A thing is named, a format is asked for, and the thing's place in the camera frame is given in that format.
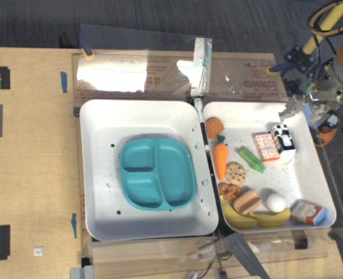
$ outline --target yellow banana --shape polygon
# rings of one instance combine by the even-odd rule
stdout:
[[[290,218],[290,210],[286,208],[280,213],[273,215],[266,214],[254,214],[253,212],[249,213],[249,216],[258,221],[258,223],[263,227],[279,227],[282,226]]]
[[[237,213],[222,196],[220,196],[220,201],[222,203],[224,217],[232,226],[240,229],[249,229],[258,224],[257,220]]]

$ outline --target orange carrot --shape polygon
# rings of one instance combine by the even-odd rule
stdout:
[[[223,181],[226,174],[228,147],[223,143],[226,139],[222,135],[217,136],[218,144],[214,149],[214,156],[216,159],[216,167],[219,180]]]

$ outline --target egg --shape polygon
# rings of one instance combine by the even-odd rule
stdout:
[[[266,206],[273,213],[279,213],[287,207],[287,200],[281,194],[273,193],[266,199]]]

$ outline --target yellow pole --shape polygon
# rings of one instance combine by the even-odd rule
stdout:
[[[338,20],[343,16],[343,4],[335,6],[321,23],[320,28],[323,30],[330,30],[338,22]],[[317,35],[317,40],[320,42],[324,37]],[[313,37],[303,46],[302,50],[305,54],[311,55],[316,49],[315,40]]]

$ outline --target teal divided plate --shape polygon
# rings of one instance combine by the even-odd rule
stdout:
[[[173,139],[128,142],[120,153],[120,175],[127,201],[143,210],[179,209],[196,193],[190,154]]]

